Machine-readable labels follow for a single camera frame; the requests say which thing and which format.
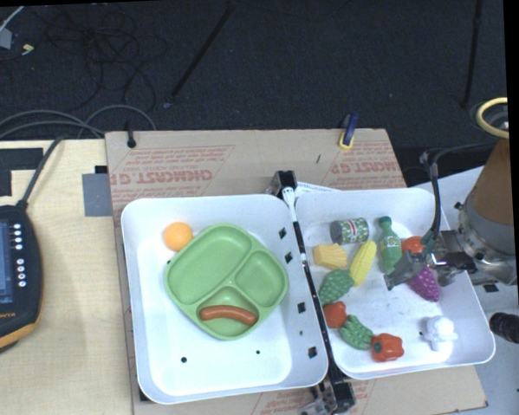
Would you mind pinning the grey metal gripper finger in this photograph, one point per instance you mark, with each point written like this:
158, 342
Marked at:
446, 276
406, 269

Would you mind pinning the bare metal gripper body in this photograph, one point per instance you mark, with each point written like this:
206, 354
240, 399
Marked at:
497, 272

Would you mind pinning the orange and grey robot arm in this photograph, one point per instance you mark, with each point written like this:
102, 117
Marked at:
494, 181

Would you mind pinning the purple grapes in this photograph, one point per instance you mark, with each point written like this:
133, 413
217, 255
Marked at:
426, 284

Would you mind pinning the orange tomato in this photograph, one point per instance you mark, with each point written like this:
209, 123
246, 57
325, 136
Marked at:
412, 244

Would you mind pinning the green bottle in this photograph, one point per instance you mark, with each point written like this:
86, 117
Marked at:
389, 247

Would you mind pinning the yellow corn with green husk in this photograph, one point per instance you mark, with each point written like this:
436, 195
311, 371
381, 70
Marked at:
363, 262

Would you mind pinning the white plastic tray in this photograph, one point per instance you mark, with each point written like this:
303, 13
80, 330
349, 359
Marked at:
224, 369
395, 316

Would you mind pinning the green and grey can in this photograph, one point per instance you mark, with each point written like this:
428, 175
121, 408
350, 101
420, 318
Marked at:
351, 230

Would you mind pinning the yellow ridged toy food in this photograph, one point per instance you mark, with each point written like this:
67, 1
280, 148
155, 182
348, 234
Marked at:
330, 256

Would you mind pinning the orange bell pepper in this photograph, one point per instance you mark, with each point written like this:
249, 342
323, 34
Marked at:
388, 347

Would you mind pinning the green bumpy vegetable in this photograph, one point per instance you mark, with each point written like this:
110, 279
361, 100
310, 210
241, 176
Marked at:
356, 332

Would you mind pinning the red tomato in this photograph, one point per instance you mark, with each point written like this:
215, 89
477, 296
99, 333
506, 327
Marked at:
334, 314

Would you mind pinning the thin black and white rod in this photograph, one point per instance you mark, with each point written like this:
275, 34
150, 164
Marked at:
300, 239

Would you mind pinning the white paper label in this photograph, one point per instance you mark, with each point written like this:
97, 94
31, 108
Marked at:
317, 187

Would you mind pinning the red-brown sausage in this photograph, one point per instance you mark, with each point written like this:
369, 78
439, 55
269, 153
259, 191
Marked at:
226, 313

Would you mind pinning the green divided plate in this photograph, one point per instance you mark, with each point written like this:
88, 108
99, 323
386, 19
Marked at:
210, 261

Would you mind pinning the orange ball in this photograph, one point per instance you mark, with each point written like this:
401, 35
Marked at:
177, 236

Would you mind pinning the brown cardboard board red print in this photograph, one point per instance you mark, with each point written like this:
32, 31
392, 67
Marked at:
175, 180

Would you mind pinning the black cylinder on white bracket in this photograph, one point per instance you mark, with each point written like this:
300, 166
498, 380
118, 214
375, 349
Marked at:
506, 327

